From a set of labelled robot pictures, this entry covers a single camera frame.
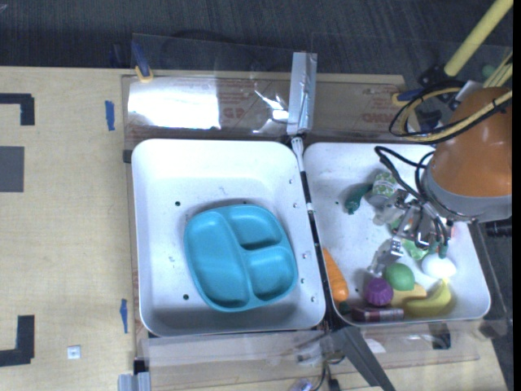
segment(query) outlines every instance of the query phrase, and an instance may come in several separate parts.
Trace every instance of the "green ball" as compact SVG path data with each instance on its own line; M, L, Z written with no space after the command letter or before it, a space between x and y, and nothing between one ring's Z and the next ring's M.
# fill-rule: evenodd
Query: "green ball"
M397 291L411 291L414 288L414 273L405 264L395 262L385 267L383 278Z

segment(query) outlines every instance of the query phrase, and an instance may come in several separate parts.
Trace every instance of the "wooden tabletop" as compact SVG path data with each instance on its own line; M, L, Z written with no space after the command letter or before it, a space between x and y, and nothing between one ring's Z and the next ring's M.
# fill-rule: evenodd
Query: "wooden tabletop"
M0 351L16 347L18 316L33 315L35 323L34 358L0 367L0 390L116 390L118 375L133 371L134 292L122 160L121 78L128 74L0 68L0 93L35 98L34 125L20 125L19 105L0 104L0 147L24 147L23 192L0 192ZM115 108L114 130L107 126L106 102ZM471 340L472 350L464 353L470 360L386 373L396 389L506 389L492 343ZM338 375L343 389L367 386L360 374L345 371ZM293 382L212 389L286 390ZM158 382L154 389L177 388Z

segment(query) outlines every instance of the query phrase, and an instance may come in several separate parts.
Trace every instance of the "black corner marker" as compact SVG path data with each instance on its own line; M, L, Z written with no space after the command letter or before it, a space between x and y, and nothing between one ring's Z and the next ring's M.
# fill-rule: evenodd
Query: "black corner marker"
M0 367L12 367L31 363L34 358L34 316L18 316L16 347L0 350Z
M0 104L20 105L20 125L34 126L34 97L25 93L0 93Z

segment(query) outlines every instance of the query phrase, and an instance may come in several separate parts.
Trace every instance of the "banana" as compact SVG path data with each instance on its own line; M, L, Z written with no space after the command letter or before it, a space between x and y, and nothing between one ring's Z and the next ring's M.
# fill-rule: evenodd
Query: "banana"
M399 291L394 290L392 294L392 300L389 303L391 307L404 307L406 301L418 299L418 298L426 298L427 290L422 287L419 283L414 283L414 287L409 291Z
M427 298L406 301L404 311L410 317L435 317L449 305L451 299L449 281L445 278Z

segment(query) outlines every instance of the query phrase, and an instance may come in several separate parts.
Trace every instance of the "gray square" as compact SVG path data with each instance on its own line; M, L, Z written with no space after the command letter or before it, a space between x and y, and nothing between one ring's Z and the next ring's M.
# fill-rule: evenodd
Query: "gray square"
M24 147L0 147L0 192L24 192Z

